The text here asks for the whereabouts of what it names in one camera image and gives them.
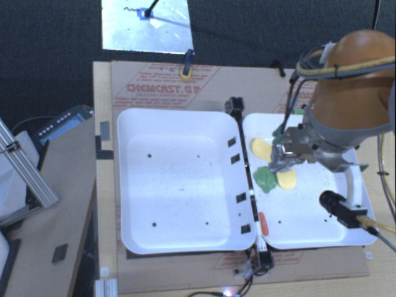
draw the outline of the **yellow cable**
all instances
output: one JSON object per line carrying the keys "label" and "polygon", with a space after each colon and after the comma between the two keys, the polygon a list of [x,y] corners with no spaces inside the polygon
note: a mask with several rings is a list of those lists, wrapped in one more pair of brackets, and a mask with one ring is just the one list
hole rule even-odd
{"label": "yellow cable", "polygon": [[[385,58],[376,59],[375,61],[362,62],[360,64],[354,64],[348,66],[340,66],[337,68],[337,72],[349,72],[349,71],[355,71],[357,69],[371,68],[375,66],[391,64],[395,61],[396,61],[396,56],[389,56]],[[336,68],[331,67],[331,68],[322,68],[322,69],[304,69],[301,67],[300,62],[298,62],[296,70],[299,75],[309,77],[310,75],[334,74]]]}
{"label": "yellow cable", "polygon": [[[385,165],[384,165],[384,139],[385,139],[385,135],[381,135],[381,154],[379,155],[381,158],[381,163],[382,163],[382,170],[385,170]],[[384,177],[384,182],[385,182],[385,186],[386,189],[388,190],[388,195],[390,197],[390,199],[392,200],[392,202],[394,203],[394,205],[396,205],[396,201],[395,201],[395,196],[393,195],[392,191],[390,190],[390,186],[388,184],[388,180],[386,178],[386,175],[383,176]]]}
{"label": "yellow cable", "polygon": [[390,226],[387,225],[382,225],[365,215],[358,215],[356,216],[356,219],[362,224],[362,226],[377,227],[396,234],[396,229],[391,228]]}

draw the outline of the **black bar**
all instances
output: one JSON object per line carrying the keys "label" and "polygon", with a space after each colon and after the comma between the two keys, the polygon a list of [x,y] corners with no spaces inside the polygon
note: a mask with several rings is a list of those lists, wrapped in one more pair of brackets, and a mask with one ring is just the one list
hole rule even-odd
{"label": "black bar", "polygon": [[159,0],[154,0],[154,2],[152,3],[152,5],[146,10],[144,11],[144,17],[150,17],[151,12],[153,11],[155,5],[158,3]]}

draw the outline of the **white tray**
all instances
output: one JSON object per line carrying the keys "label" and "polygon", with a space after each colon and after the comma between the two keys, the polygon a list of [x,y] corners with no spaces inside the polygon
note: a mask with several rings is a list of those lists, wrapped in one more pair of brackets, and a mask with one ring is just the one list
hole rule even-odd
{"label": "white tray", "polygon": [[[234,251],[253,244],[246,171],[231,116],[129,109],[118,118],[118,143],[121,236],[130,251]],[[236,155],[240,160],[232,164]]]}
{"label": "white tray", "polygon": [[[272,132],[282,121],[283,115],[280,114],[254,113],[244,119],[243,128],[252,176],[258,167],[267,166],[267,162],[252,153],[251,140],[259,137],[272,144]],[[290,116],[288,126],[297,126],[301,121],[302,116]],[[354,150],[343,156],[347,161],[358,162]],[[277,186],[268,194],[261,190],[252,177],[257,209],[263,212],[267,220],[269,234],[264,238],[269,245],[277,249],[300,249],[368,245],[376,240],[361,228],[344,227],[336,217],[330,217],[319,203],[319,196],[325,190],[347,197],[345,174],[332,173],[319,163],[296,165],[295,171],[297,185],[294,189],[283,190]],[[374,218],[364,184],[362,204],[368,208],[368,216]]]}

